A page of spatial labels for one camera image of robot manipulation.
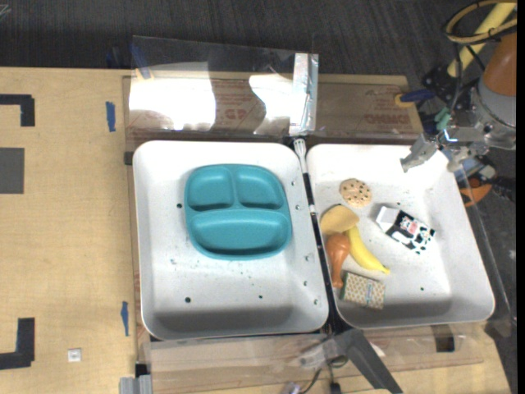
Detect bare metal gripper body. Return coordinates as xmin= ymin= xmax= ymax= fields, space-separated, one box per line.
xmin=436 ymin=108 xmax=518 ymax=156

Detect tan chocolate chip biscuit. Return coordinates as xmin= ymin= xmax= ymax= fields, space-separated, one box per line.
xmin=338 ymin=177 xmax=373 ymax=209

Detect black and white milk carton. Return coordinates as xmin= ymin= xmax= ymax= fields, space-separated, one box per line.
xmin=375 ymin=205 xmax=437 ymax=256

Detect yellow toy crisp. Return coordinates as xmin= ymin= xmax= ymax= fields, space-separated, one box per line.
xmin=319 ymin=204 xmax=361 ymax=236

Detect white plastic tray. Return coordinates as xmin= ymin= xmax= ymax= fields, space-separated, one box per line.
xmin=131 ymin=139 xmax=331 ymax=341
xmin=305 ymin=142 xmax=496 ymax=331

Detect yellow banana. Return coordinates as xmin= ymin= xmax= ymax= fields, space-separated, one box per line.
xmin=345 ymin=224 xmax=391 ymax=277

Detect orange toy chicken drumstick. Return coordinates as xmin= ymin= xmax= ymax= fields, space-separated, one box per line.
xmin=325 ymin=231 xmax=353 ymax=290

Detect green patterned small box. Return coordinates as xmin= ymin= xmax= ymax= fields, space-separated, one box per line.
xmin=339 ymin=271 xmax=387 ymax=311

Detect teal divided plate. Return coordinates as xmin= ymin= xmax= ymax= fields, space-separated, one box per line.
xmin=183 ymin=163 xmax=294 ymax=262

